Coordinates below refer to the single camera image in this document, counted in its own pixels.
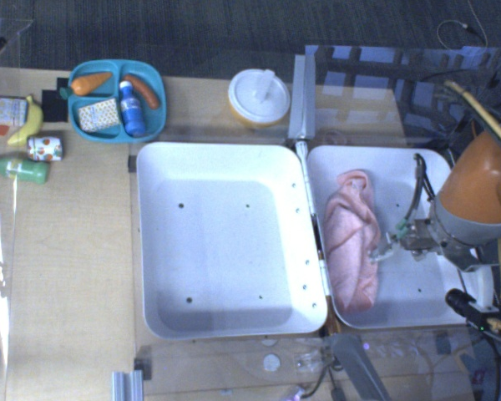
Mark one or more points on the brown sausage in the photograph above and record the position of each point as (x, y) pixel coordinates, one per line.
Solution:
(144, 90)

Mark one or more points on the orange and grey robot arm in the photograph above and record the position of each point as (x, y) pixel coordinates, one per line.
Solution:
(472, 190)

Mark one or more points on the blue bottle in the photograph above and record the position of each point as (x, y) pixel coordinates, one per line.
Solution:
(132, 113)

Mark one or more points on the orange carrot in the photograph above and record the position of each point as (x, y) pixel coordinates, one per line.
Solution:
(89, 83)

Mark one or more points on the red and white carton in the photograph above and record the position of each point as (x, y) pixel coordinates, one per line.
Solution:
(4, 110)

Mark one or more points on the pink towel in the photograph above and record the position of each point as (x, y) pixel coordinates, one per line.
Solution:
(350, 240)

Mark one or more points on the white plastic tray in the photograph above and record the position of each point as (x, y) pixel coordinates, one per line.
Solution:
(405, 274)
(225, 245)

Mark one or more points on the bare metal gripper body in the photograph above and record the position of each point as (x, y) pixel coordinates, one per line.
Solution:
(421, 236)

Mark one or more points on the yellow patterned carton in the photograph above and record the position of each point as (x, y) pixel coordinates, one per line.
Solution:
(99, 115)

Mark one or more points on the white can with orange print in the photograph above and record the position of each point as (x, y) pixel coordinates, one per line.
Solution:
(44, 148)

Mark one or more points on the yellow cup with white lid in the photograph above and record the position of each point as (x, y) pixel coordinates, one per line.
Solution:
(259, 94)

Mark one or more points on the clear plastic bottle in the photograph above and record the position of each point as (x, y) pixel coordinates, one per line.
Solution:
(311, 361)

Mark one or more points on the yellow banana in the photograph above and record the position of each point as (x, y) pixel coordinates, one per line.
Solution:
(31, 121)

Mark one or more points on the blue divided plate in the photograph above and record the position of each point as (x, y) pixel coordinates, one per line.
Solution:
(110, 134)

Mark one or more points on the black cylinder on white bracket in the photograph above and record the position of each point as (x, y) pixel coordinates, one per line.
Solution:
(480, 286)

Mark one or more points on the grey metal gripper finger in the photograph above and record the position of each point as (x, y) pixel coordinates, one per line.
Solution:
(393, 239)
(382, 256)

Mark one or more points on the green bottle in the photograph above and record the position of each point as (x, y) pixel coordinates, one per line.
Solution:
(25, 170)

